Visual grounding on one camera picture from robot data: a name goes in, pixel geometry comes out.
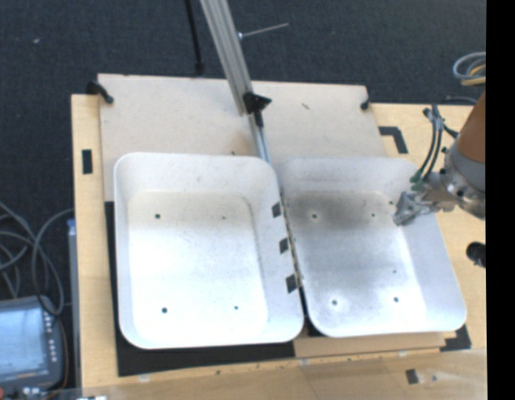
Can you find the pale wood board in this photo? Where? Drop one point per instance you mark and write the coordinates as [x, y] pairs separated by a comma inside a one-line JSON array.
[[178, 115]]

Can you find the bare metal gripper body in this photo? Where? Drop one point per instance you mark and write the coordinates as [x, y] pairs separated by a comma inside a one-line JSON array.
[[453, 196]]

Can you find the thin black and white rod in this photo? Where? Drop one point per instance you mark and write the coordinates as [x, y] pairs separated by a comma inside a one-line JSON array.
[[261, 140]]

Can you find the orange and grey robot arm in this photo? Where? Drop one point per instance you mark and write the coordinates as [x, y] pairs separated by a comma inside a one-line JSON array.
[[474, 140]]

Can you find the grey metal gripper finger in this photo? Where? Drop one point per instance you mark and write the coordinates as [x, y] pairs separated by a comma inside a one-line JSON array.
[[407, 216], [408, 199]]

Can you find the white plastic tray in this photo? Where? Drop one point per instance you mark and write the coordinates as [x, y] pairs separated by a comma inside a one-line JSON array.
[[366, 261], [199, 256]]

